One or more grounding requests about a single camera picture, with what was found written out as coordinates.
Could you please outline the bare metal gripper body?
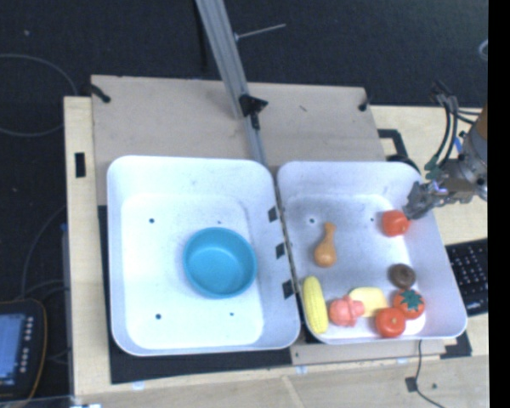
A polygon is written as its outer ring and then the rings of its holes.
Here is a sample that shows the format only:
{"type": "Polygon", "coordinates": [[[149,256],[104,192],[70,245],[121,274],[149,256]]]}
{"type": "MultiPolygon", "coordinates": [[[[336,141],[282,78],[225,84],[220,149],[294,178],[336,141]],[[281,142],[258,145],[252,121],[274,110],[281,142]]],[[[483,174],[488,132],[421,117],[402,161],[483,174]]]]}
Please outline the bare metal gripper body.
{"type": "Polygon", "coordinates": [[[487,164],[475,155],[448,160],[436,178],[442,204],[467,204],[474,197],[487,202],[487,164]]]}

